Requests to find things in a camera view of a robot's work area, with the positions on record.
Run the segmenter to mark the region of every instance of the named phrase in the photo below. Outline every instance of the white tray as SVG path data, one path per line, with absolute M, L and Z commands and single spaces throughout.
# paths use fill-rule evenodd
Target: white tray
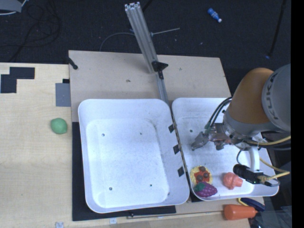
M 169 107 L 158 99 L 88 99 L 78 108 L 91 210 L 184 203 L 190 193 Z
M 279 187 L 268 187 L 262 184 L 253 185 L 243 181 L 242 187 L 235 187 L 229 190 L 223 185 L 223 175 L 227 172 L 233 172 L 233 166 L 237 164 L 237 154 L 239 148 L 234 145 L 226 145 L 224 149 L 217 151 L 214 143 L 209 142 L 205 146 L 192 151 L 191 144 L 211 117 L 217 106 L 224 98 L 178 98 L 172 103 L 172 112 L 177 126 L 181 148 L 186 162 L 188 176 L 192 168 L 202 165 L 209 169 L 213 177 L 212 185 L 218 190 L 217 194 L 201 198 L 201 200 L 219 200 L 234 199 L 242 197 L 259 197 L 274 196 L 277 194 Z M 223 121 L 223 114 L 217 118 L 217 123 Z M 267 163 L 271 163 L 269 155 L 265 148 L 259 151 L 260 157 Z M 239 156 L 239 162 L 243 165 L 250 166 L 250 156 L 247 152 L 242 152 Z M 272 168 L 260 163 L 260 169 L 264 174 L 273 176 L 275 172 Z

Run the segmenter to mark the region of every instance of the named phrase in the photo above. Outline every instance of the black floor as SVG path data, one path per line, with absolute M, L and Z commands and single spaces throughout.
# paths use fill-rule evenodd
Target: black floor
M 132 2 L 152 33 L 179 28 L 153 36 L 158 55 L 219 57 L 232 94 L 249 70 L 291 62 L 291 0 L 29 0 L 21 13 L 0 16 L 0 62 L 67 64 L 69 50 L 141 53 L 123 34 Z M 275 157 L 284 165 L 291 152 Z M 280 203 L 281 195 L 272 198 L 275 209 L 291 202 Z

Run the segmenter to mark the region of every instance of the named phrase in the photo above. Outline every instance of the green toy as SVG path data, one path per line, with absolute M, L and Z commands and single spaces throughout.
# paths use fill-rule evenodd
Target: green toy
M 67 132 L 67 123 L 62 118 L 55 118 L 51 121 L 51 128 L 54 133 L 64 134 Z

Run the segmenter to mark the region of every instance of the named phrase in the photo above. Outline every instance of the orange handle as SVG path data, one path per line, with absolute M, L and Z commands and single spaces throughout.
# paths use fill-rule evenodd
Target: orange handle
M 224 207 L 224 215 L 228 220 L 253 218 L 256 214 L 257 210 L 252 206 L 228 204 Z

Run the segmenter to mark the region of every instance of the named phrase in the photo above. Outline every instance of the white cable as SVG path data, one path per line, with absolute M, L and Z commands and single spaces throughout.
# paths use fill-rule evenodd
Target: white cable
M 21 7 L 23 7 L 24 4 L 25 4 L 27 1 L 28 1 L 28 0 L 24 0 L 23 3 L 22 3 L 22 5 L 21 5 Z M 15 13 L 16 13 L 16 11 L 13 11 L 13 12 L 9 12 L 9 13 L 0 13 L 0 15 L 10 15 L 10 14 L 15 14 Z

